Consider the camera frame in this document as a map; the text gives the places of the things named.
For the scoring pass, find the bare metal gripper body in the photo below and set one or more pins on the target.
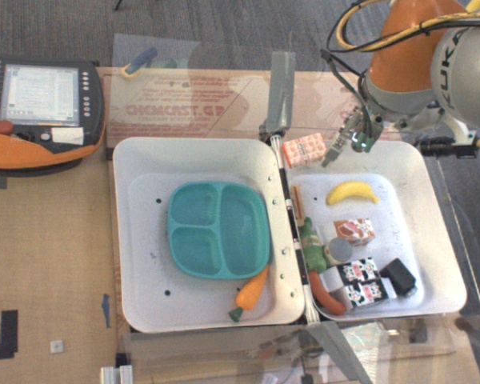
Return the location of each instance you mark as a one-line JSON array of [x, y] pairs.
[[356, 123]]

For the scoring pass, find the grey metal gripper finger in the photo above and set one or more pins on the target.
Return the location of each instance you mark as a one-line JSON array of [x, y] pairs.
[[333, 150]]

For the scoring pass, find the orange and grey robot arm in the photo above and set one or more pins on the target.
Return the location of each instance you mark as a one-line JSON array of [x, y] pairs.
[[412, 50]]

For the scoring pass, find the orange and white patterned carton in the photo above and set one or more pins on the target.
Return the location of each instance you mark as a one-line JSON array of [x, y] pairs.
[[304, 150]]

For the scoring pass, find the yellow banana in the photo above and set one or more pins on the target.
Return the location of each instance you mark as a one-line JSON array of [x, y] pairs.
[[350, 190]]

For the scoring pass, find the tan and red hot dog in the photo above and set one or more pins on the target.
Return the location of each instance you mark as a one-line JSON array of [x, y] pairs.
[[297, 204]]

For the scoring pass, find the orange brown and white carton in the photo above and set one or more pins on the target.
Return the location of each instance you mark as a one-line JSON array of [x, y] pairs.
[[354, 231]]

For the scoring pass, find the green bottle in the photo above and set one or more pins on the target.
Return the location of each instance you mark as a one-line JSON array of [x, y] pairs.
[[313, 246]]

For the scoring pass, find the small can with grey lid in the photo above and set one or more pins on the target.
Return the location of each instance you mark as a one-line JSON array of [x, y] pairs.
[[339, 250]]

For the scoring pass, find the white plastic tray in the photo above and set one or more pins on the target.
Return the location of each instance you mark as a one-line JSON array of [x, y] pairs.
[[424, 230], [144, 254]]

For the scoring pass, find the black and white cow-print carton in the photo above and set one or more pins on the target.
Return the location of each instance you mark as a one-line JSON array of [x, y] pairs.
[[366, 293], [356, 271]]

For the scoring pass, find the teal divided plate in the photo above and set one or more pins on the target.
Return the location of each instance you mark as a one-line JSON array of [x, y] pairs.
[[220, 230]]

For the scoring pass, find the black box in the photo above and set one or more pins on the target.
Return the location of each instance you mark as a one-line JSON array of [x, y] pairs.
[[398, 276]]

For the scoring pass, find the red-brown sausage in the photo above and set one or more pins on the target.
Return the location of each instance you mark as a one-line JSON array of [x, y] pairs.
[[324, 296]]

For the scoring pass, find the orange carrot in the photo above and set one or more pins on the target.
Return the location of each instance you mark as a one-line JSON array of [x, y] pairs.
[[253, 292]]

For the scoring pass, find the black cylinder on white bracket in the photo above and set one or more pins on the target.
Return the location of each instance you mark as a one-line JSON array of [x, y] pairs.
[[440, 147]]

